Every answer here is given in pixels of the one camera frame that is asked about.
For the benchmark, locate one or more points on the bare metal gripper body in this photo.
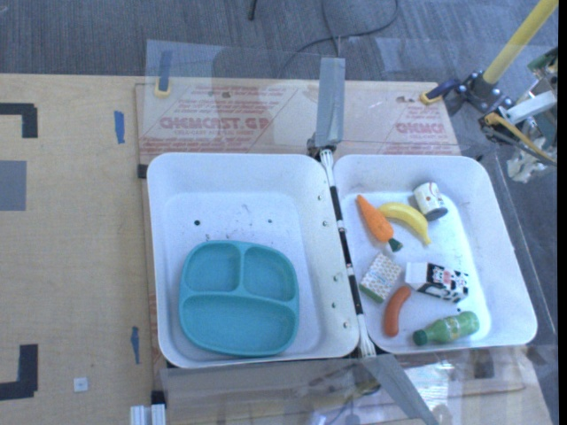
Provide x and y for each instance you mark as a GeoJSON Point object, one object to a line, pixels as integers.
{"type": "Point", "coordinates": [544, 84]}

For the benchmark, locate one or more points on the white can with red print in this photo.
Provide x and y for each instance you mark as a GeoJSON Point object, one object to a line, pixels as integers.
{"type": "Point", "coordinates": [429, 198]}

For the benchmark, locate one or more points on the white plastic tray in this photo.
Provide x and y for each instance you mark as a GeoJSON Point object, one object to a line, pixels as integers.
{"type": "Point", "coordinates": [496, 255]}
{"type": "Point", "coordinates": [274, 180]}

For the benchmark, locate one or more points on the yellow banana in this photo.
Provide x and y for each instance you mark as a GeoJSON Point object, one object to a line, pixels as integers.
{"type": "Point", "coordinates": [409, 216]}

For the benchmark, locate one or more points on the orange carrot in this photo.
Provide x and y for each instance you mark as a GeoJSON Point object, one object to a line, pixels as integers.
{"type": "Point", "coordinates": [377, 223]}

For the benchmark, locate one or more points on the black and white milk carton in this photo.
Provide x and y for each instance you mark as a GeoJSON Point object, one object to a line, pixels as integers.
{"type": "Point", "coordinates": [443, 281]}

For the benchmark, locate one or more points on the small white patterned box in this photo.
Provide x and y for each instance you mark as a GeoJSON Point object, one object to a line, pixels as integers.
{"type": "Point", "coordinates": [381, 277]}

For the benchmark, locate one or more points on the brown cardboard board red print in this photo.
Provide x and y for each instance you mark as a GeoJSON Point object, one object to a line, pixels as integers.
{"type": "Point", "coordinates": [288, 109]}

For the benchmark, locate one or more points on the green bottle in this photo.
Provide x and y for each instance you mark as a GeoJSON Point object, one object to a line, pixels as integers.
{"type": "Point", "coordinates": [449, 328]}

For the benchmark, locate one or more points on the orange sausage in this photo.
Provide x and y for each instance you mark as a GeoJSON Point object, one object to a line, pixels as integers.
{"type": "Point", "coordinates": [395, 310]}

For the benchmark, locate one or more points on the teal divided plate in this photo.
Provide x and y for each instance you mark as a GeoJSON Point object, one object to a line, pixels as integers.
{"type": "Point", "coordinates": [239, 321]}

